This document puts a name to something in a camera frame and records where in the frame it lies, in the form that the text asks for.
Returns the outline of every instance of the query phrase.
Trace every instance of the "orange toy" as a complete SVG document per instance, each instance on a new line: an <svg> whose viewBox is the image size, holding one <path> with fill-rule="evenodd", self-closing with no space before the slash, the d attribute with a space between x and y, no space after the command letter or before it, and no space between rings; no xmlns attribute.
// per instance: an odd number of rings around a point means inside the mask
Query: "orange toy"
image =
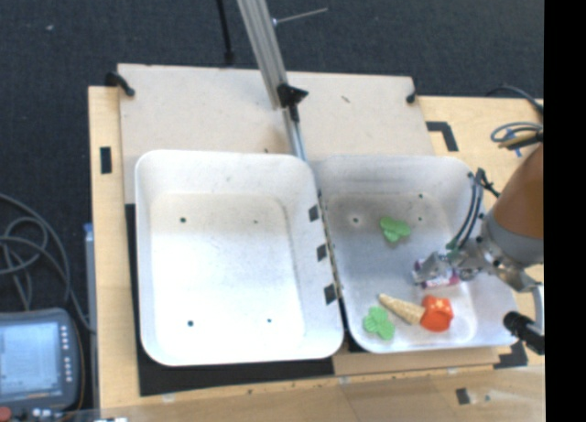
<svg viewBox="0 0 586 422"><path fill-rule="evenodd" d="M442 332L450 327L454 312L447 298L437 298L432 295L427 295L423 298L421 305L425 308L425 312L419 324L426 330Z"/></svg>

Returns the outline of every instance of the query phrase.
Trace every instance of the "plastic tray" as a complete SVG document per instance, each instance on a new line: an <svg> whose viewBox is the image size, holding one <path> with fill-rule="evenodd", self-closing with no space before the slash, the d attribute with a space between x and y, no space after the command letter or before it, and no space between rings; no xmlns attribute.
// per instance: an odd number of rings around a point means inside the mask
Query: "plastic tray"
<svg viewBox="0 0 586 422"><path fill-rule="evenodd" d="M318 359L342 344L309 166L158 150L136 165L141 339L165 365Z"/></svg>
<svg viewBox="0 0 586 422"><path fill-rule="evenodd" d="M369 352L515 342L503 316L516 303L498 278L479 274L457 286L424 290L411 275L418 259L442 248L460 228L471 202L470 171L452 157L338 156L314 165L350 333ZM407 222L411 234L388 242L379 226L384 216ZM477 222L474 235L479 228ZM369 308L380 306L380 293L414 303L427 294L449 298L455 318L448 331L436 333L391 315L395 337L384 341L363 328Z"/></svg>

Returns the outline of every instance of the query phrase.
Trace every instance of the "black carpet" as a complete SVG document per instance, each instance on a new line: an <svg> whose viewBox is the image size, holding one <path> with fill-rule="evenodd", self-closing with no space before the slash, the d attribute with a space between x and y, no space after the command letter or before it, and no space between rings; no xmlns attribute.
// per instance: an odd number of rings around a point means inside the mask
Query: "black carpet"
<svg viewBox="0 0 586 422"><path fill-rule="evenodd" d="M545 0L267 2L277 18L329 8L277 27L288 70L408 75L425 95L483 96L506 83L543 97ZM235 65L252 68L235 0L224 3ZM59 234L81 303L88 86L119 62L221 66L224 52L215 0L0 0L0 192ZM15 215L0 206L0 231ZM60 305L50 268L31 275L34 307ZM0 276L0 310L19 309L12 280Z"/></svg>

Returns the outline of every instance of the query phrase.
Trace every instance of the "metal pole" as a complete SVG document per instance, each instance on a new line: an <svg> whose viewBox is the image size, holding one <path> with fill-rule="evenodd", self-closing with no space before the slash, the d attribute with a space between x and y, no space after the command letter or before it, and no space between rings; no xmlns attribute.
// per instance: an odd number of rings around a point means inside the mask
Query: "metal pole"
<svg viewBox="0 0 586 422"><path fill-rule="evenodd" d="M280 99L277 89L283 84L288 85L287 73L278 46L273 20L268 13L266 0L236 1L240 8L248 38L255 53L256 63L263 76L271 104L275 109L283 108L287 105ZM301 130L298 120L295 120L298 118L292 118L291 111L297 111L297 107L292 108L289 106L288 110L286 109L284 111L284 121L287 127L291 151L297 157L307 160L305 147L301 138Z"/></svg>
<svg viewBox="0 0 586 422"><path fill-rule="evenodd" d="M96 285L95 285L95 248L93 239L93 225L85 223L85 262L88 286L88 304L89 304L89 321L93 330L98 329L98 314L96 304ZM92 398L93 406L100 406L100 386L98 375L98 340L97 335L93 333L90 336L90 365L92 367Z"/></svg>
<svg viewBox="0 0 586 422"><path fill-rule="evenodd" d="M317 10L311 10L310 12L304 12L303 14L296 14L294 16L286 16L284 18L273 18L273 26L277 26L280 23L291 22L293 20L299 20L300 18L306 18L308 16L315 16L317 14L323 14L328 11L328 7L319 8Z"/></svg>

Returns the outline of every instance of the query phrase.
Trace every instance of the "green toy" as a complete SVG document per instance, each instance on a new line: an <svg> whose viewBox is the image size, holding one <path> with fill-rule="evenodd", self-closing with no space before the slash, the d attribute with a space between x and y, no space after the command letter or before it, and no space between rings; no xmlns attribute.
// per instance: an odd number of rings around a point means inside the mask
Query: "green toy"
<svg viewBox="0 0 586 422"><path fill-rule="evenodd" d="M392 217L383 217L380 221L380 226L383 229L383 235L390 243L397 242L411 234L411 229L407 222L397 221Z"/></svg>
<svg viewBox="0 0 586 422"><path fill-rule="evenodd" d="M370 307L368 315L363 319L364 329L378 334L385 341L390 341L395 335L395 325L388 320L388 314L383 308Z"/></svg>

